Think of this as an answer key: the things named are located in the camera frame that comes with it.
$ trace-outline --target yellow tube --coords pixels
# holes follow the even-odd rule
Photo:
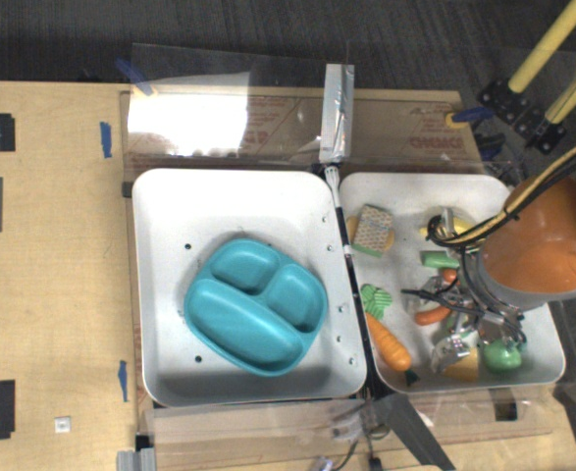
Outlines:
[[[576,107],[576,79],[560,94],[545,114],[552,124],[560,124]]]
[[[571,0],[510,79],[508,87],[512,92],[521,93],[527,88],[574,27],[576,0]]]

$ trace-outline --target teal plate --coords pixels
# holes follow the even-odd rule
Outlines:
[[[207,260],[184,299],[189,329],[235,365],[263,377],[292,370],[327,314],[323,285],[277,249],[236,239]]]

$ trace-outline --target wooden table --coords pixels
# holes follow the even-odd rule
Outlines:
[[[0,113],[12,114],[17,125],[16,151],[0,152],[0,380],[16,383],[16,430],[0,440],[0,470],[113,470],[117,451],[134,446],[130,264],[121,195],[120,95],[127,89],[0,82]],[[112,130],[110,158],[100,123]],[[564,410],[549,395],[544,400],[550,434],[445,450],[459,469],[576,469]],[[58,417],[71,417],[70,432],[55,432]],[[406,450],[382,457],[395,469],[417,465]],[[364,457],[345,469],[367,469]]]

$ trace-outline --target orange carrot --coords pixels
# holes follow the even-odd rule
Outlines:
[[[451,313],[450,309],[439,305],[435,309],[417,312],[414,315],[414,321],[417,325],[427,326],[442,321],[446,316]]]
[[[366,323],[370,335],[384,362],[397,372],[405,372],[412,366],[412,358],[407,349],[377,319],[366,313]]]

